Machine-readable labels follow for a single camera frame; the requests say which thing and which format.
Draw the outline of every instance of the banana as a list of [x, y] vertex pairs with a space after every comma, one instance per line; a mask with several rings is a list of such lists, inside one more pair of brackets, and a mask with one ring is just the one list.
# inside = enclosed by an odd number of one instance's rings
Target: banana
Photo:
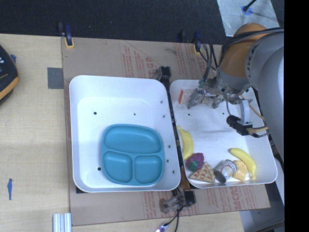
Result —
[[183, 140], [183, 159], [187, 160], [193, 154], [193, 139], [191, 134], [177, 126]]
[[255, 179], [256, 164], [252, 157], [240, 148], [231, 148], [229, 151], [233, 156], [236, 156], [246, 164], [248, 171], [251, 173], [252, 179]]

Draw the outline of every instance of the wooden table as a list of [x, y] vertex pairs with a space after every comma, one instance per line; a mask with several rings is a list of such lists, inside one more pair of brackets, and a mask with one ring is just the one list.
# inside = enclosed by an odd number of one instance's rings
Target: wooden table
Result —
[[[0, 45], [16, 56], [20, 72], [13, 94], [0, 106], [0, 232], [50, 232], [53, 214], [70, 212], [64, 93], [47, 85], [47, 68], [62, 68], [61, 38], [0, 34]], [[78, 226], [72, 231], [152, 232], [165, 221]], [[168, 231], [174, 228], [172, 223]], [[239, 212], [181, 217], [177, 231], [227, 230], [243, 231]]]

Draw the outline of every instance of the can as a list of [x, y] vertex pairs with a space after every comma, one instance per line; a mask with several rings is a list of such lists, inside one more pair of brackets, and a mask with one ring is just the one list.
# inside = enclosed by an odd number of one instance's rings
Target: can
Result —
[[225, 160], [214, 169], [213, 173], [216, 180], [220, 181], [221, 183], [225, 183], [228, 178], [236, 172], [236, 170], [237, 167], [234, 162], [231, 160]]

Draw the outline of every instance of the cardboard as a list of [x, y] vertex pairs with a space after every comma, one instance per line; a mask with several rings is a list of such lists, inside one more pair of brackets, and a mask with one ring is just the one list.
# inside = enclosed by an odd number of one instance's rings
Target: cardboard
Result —
[[[70, 212], [73, 226], [173, 217], [159, 207], [161, 199], [172, 198], [171, 191], [83, 193], [72, 178], [69, 83], [75, 76], [104, 75], [152, 78], [160, 66], [170, 66], [171, 82], [200, 79], [206, 62], [189, 43], [162, 43], [74, 38], [74, 48], [62, 39], [64, 99], [69, 167]], [[214, 45], [218, 58], [219, 45]], [[195, 189], [196, 204], [180, 216], [269, 208], [265, 185]]]

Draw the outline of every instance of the blue divided dish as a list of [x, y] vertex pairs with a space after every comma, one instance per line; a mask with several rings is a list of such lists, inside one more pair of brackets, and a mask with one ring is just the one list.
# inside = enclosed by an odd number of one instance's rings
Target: blue divided dish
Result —
[[109, 126], [102, 137], [102, 170], [109, 180], [145, 186], [160, 180], [164, 170], [164, 148], [153, 129], [129, 124]]

